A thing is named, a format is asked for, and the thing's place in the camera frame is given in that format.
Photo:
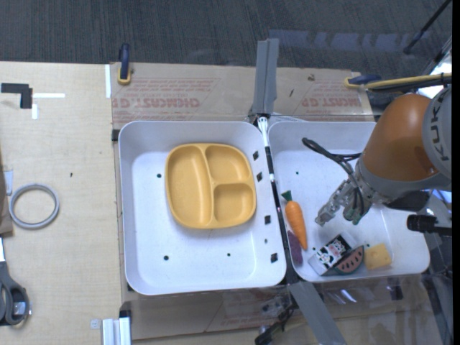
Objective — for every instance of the orange carrot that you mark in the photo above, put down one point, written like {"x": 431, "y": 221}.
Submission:
{"x": 296, "y": 219}

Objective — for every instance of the watermelon slice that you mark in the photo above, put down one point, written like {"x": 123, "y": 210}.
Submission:
{"x": 350, "y": 263}

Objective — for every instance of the yellow cheese wedge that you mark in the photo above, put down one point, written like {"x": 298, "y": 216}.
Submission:
{"x": 377, "y": 256}

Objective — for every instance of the cow print milk carton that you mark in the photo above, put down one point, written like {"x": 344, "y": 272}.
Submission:
{"x": 328, "y": 253}

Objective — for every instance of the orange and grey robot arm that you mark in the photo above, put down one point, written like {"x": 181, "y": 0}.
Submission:
{"x": 399, "y": 146}

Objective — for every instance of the brown cardboard board red print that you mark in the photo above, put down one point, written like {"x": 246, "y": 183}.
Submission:
{"x": 201, "y": 92}

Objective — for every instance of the black cylinder on white bracket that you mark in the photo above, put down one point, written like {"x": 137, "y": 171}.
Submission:
{"x": 421, "y": 223}

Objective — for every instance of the yellow divided plate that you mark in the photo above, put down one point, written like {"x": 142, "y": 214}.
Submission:
{"x": 190, "y": 185}

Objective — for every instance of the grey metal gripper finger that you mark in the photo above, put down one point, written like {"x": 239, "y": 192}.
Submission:
{"x": 332, "y": 210}
{"x": 321, "y": 219}

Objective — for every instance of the grey tape roll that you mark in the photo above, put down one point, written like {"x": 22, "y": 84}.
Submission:
{"x": 16, "y": 219}

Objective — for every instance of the purple toy grapes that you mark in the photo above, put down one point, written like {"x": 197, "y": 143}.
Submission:
{"x": 295, "y": 250}

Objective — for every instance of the white plastic tray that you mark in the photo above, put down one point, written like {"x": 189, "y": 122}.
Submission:
{"x": 316, "y": 167}
{"x": 151, "y": 250}

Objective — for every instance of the thin black and white rod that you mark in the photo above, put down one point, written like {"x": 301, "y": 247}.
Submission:
{"x": 270, "y": 164}

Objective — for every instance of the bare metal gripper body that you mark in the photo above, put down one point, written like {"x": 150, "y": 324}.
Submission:
{"x": 345, "y": 192}

